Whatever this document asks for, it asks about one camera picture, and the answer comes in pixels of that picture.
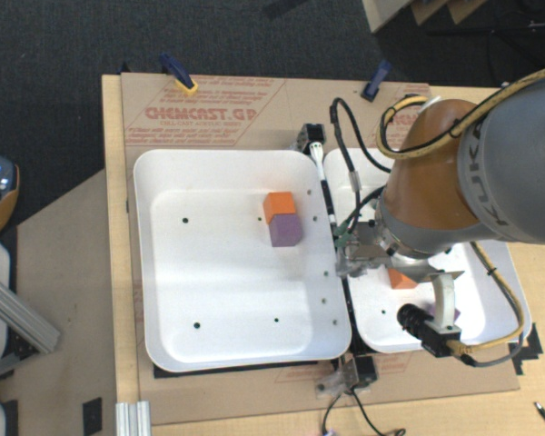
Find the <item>gray carpet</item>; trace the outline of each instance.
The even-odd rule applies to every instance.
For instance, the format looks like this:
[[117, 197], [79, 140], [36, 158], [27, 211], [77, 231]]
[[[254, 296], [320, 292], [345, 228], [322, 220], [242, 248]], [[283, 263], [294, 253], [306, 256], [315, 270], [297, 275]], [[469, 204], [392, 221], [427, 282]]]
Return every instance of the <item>gray carpet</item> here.
[[[402, 10], [373, 35], [362, 0], [0, 0], [0, 154], [20, 165], [11, 224], [104, 167], [101, 75], [159, 72], [170, 52], [194, 74], [497, 86], [545, 66], [545, 33], [487, 28], [545, 21], [545, 0], [490, 0], [461, 25]], [[432, 36], [477, 27], [479, 34]], [[513, 39], [517, 48], [513, 48]]]

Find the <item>wooden table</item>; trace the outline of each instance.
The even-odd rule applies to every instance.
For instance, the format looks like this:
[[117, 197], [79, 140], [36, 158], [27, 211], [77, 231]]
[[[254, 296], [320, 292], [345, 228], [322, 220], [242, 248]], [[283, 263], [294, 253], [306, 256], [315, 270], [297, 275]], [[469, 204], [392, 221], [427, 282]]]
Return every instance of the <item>wooden table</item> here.
[[[140, 400], [140, 391], [135, 349], [129, 223], [125, 210], [127, 186], [121, 77], [105, 75], [102, 83], [116, 392], [119, 402], [133, 403]], [[478, 103], [492, 89], [432, 87], [431, 92], [445, 98], [462, 98]], [[539, 360], [523, 363], [524, 374], [520, 376], [520, 390], [372, 405], [367, 411], [378, 428], [385, 431], [405, 427], [408, 434], [430, 435], [545, 434], [545, 422], [533, 405], [538, 401], [545, 407], [545, 246], [510, 244], [510, 252], [543, 348]], [[305, 411], [156, 426], [154, 435], [313, 436], [320, 433], [322, 414], [322, 411]], [[330, 426], [340, 436], [372, 434], [359, 409], [354, 407], [332, 411]]]

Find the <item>blue clamp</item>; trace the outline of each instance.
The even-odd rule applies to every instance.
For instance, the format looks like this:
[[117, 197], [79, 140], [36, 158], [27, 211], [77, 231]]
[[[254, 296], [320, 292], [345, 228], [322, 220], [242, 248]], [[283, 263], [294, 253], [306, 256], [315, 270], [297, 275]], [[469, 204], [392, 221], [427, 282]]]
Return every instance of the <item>blue clamp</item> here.
[[380, 84], [385, 79], [385, 76], [388, 75], [388, 73], [391, 71], [391, 63], [387, 60], [381, 60], [380, 64], [378, 65], [377, 71], [373, 74], [372, 79], [362, 92], [362, 97], [365, 100], [369, 100], [370, 102], [373, 102], [373, 99], [378, 94], [380, 90]]
[[186, 69], [179, 61], [169, 54], [160, 54], [160, 63], [165, 72], [175, 77], [175, 84], [188, 95], [198, 90], [198, 84], [193, 81]]

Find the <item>cardboard sheet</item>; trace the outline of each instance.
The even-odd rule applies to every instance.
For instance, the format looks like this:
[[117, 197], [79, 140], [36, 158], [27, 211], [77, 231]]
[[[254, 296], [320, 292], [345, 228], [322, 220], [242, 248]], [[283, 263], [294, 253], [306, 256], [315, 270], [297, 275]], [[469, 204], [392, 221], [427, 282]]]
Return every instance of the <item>cardboard sheet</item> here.
[[[429, 86], [382, 83], [376, 99], [370, 103], [360, 96], [364, 81], [193, 76], [199, 90], [186, 96], [174, 86], [170, 76], [126, 73], [121, 77], [140, 398], [151, 403], [153, 424], [325, 408], [330, 399], [318, 399], [314, 384], [332, 372], [330, 362], [154, 377], [154, 365], [144, 344], [134, 163], [143, 152], [163, 147], [288, 149], [306, 123], [324, 124], [327, 153], [336, 147], [329, 120], [329, 106], [336, 97], [351, 107], [366, 145], [373, 146], [375, 129], [385, 109], [406, 94], [428, 95]], [[339, 111], [345, 143], [357, 147], [347, 115], [341, 108]], [[389, 134], [392, 145], [401, 143], [416, 115], [417, 108], [396, 115]], [[379, 380], [369, 391], [361, 393], [364, 403], [511, 391], [519, 387], [509, 362], [474, 370], [454, 359], [436, 360], [427, 352], [376, 354], [375, 362]]]
[[101, 171], [17, 228], [18, 296], [61, 332], [54, 352], [28, 358], [0, 381], [0, 402], [18, 402], [20, 436], [84, 434], [84, 404], [98, 400], [97, 434], [114, 434], [105, 194]]

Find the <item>orange block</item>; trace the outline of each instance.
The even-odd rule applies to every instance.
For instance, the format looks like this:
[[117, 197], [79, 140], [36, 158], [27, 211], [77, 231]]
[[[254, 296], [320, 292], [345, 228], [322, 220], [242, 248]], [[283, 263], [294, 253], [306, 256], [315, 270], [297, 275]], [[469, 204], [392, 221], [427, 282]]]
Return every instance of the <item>orange block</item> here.
[[263, 208], [267, 224], [276, 214], [297, 213], [291, 193], [268, 193], [264, 199]]
[[388, 268], [388, 274], [392, 289], [413, 289], [418, 285], [414, 280], [394, 268]]

